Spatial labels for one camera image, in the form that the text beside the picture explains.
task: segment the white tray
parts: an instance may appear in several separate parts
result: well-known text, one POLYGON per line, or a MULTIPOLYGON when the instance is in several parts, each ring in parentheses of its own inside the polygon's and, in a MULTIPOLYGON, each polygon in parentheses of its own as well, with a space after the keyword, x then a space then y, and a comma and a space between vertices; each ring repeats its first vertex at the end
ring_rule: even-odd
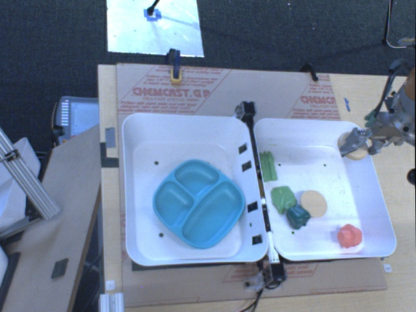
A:
POLYGON ((126 247, 145 266, 185 263, 233 263, 260 260, 267 252, 250 134, 231 117, 133 114, 122 126, 125 181, 126 247), (246 151, 239 148, 245 145, 246 151), (193 248, 167 229, 153 211, 152 199, 163 179, 179 164, 199 159, 210 163, 242 190, 246 204, 258 208, 240 217, 215 246, 193 248), (242 171, 244 163, 252 167, 242 171), (253 237, 261 236, 262 241, 253 237))
POLYGON ((255 126, 258 151, 273 154, 277 181, 264 183, 273 243, 293 261, 385 257, 396 248, 396 238, 371 156, 360 161, 342 158, 337 141, 357 127, 350 122, 263 119, 255 126), (274 187, 289 186, 296 199, 317 190, 328 203, 323 217, 305 227, 290 227, 285 214, 271 202, 274 187), (363 232, 363 242, 342 248, 339 228, 352 224, 363 232))

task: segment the blue mark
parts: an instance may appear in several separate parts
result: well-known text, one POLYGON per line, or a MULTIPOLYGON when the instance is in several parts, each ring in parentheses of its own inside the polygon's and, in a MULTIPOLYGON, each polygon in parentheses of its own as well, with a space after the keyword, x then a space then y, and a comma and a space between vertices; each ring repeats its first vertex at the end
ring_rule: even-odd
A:
POLYGON ((345 102, 345 106, 346 106, 347 111, 350 112, 350 105, 349 105, 350 102, 347 100, 346 97, 344 97, 344 102, 345 102))
POLYGON ((160 11, 159 9, 155 9, 155 10, 153 11, 153 15, 152 15, 152 16, 150 16, 150 15, 148 14, 148 10, 147 10, 147 9, 144 9, 143 11, 144 11, 144 17, 145 17, 148 21, 150 21, 150 22, 154 22, 154 21, 156 21, 156 22, 157 22, 157 20, 160 20, 160 19, 162 18, 162 13, 161 13, 161 11, 160 11))

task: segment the dark floor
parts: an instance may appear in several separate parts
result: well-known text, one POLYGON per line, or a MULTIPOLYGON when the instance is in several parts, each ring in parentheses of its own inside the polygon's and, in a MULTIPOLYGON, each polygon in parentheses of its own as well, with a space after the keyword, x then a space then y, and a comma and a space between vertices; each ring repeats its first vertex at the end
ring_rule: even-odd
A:
MULTIPOLYGON (((415 2, 394 0, 392 42, 415 35, 415 2)), ((182 64, 298 71, 310 62, 317 72, 385 75, 397 58, 415 62, 413 49, 382 45, 387 4, 198 0, 205 57, 182 64)), ((0 0, 0 127, 13 142, 28 137, 36 151, 49 150, 55 103, 96 97, 98 64, 164 63, 162 56, 107 52, 106 26, 106 0, 0 0)))

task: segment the wooden table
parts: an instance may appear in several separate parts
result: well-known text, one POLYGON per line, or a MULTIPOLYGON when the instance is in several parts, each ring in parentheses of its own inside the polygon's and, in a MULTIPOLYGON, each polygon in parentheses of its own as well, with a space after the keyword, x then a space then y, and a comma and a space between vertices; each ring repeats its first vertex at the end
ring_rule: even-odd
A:
MULTIPOLYGON (((330 75, 342 120, 363 126, 363 117, 380 100, 386 77, 367 75, 330 75), (349 100, 347 110, 344 98, 349 100)), ((393 88, 404 82, 397 77, 393 88)), ((117 121, 116 67, 99 67, 99 102, 101 142, 105 128, 117 121)), ((107 149, 108 157, 118 156, 118 146, 107 149)), ((415 166, 415 148, 408 144, 389 146, 373 157, 382 192, 393 223, 397 248, 383 261, 392 272, 385 274, 387 290, 351 292, 260 299, 256 311, 413 311, 416 306, 415 188, 406 181, 406 174, 415 166)), ((103 234, 105 280, 114 280, 115 290, 122 292, 120 253, 120 197, 118 170, 104 168, 101 173, 103 194, 103 234)), ((238 311, 250 301, 234 300, 198 304, 159 305, 126 308, 128 312, 212 312, 238 311)))

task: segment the blue divided plate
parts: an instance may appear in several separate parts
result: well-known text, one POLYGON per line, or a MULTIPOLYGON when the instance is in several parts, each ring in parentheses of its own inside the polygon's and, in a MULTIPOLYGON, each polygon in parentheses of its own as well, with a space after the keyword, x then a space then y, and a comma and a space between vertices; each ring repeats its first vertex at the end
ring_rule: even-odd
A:
POLYGON ((232 180, 196 159, 173 170, 153 196, 153 209, 163 224, 195 248, 221 241, 244 205, 244 194, 232 180))

